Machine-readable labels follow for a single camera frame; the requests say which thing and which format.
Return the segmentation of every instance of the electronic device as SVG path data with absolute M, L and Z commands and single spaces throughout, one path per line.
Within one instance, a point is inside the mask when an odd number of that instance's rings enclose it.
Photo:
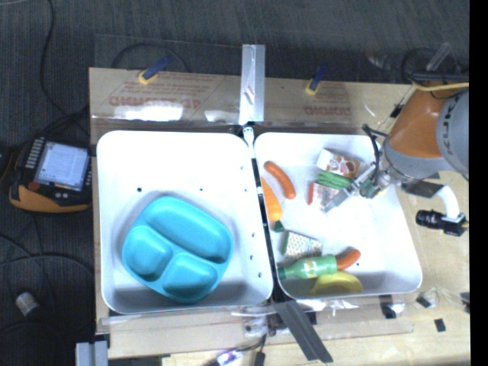
M 92 204 L 92 167 L 87 144 L 38 136 L 18 154 L 11 170 L 10 202 L 23 210 L 68 213 Z

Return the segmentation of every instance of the beige table surface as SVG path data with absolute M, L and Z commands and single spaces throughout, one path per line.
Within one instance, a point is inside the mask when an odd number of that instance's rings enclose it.
M 91 81 L 91 88 L 96 86 Z M 303 87 L 299 80 L 274 79 L 274 87 Z M 384 120 L 393 106 L 411 89 L 408 85 L 340 83 L 355 116 L 354 122 L 371 126 Z M 97 99 L 91 98 L 92 144 L 103 133 L 133 128 L 134 122 L 93 117 Z M 163 365 L 205 365 L 228 348 L 256 342 L 249 337 L 241 316 L 228 310 L 206 313 L 163 313 L 127 321 L 108 318 L 109 309 L 101 294 L 100 231 L 96 158 L 94 174 L 95 290 L 99 333 L 110 333 L 109 359 L 163 356 Z M 456 194 L 460 210 L 469 219 L 469 184 L 460 175 L 442 172 L 441 182 Z M 405 311 L 398 319 L 384 319 L 380 313 L 368 322 L 371 313 L 330 319 L 330 313 L 317 314 L 316 331 L 334 358 L 335 364 L 353 365 L 455 365 L 470 364 L 470 314 L 464 310 L 461 292 L 470 291 L 469 231 L 461 237 L 448 236 L 415 224 L 419 209 L 444 211 L 439 198 L 426 199 L 398 191 L 422 266 L 422 285 L 415 294 L 400 298 Z M 435 301 L 431 307 L 415 302 L 416 295 L 427 294 Z M 445 331 L 438 332 L 435 320 L 442 319 Z M 269 336 L 264 347 L 266 366 L 320 364 L 308 361 L 290 334 Z M 253 365 L 255 351 L 232 363 Z

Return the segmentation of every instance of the device screen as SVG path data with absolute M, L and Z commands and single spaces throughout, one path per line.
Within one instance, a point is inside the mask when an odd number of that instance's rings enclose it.
M 81 191 L 88 161 L 87 149 L 47 141 L 34 181 Z

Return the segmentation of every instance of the black device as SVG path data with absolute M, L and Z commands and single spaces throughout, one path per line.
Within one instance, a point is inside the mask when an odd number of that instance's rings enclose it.
M 88 145 L 38 136 L 18 153 L 11 170 L 10 202 L 24 210 L 68 213 L 92 203 Z

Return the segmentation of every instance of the green bottle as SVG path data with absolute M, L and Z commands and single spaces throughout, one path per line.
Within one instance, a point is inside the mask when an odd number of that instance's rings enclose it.
M 337 272 L 337 260 L 334 255 L 329 254 L 316 258 L 302 258 L 288 267 L 279 268 L 278 277 L 281 280 L 290 277 L 308 279 L 335 272 Z

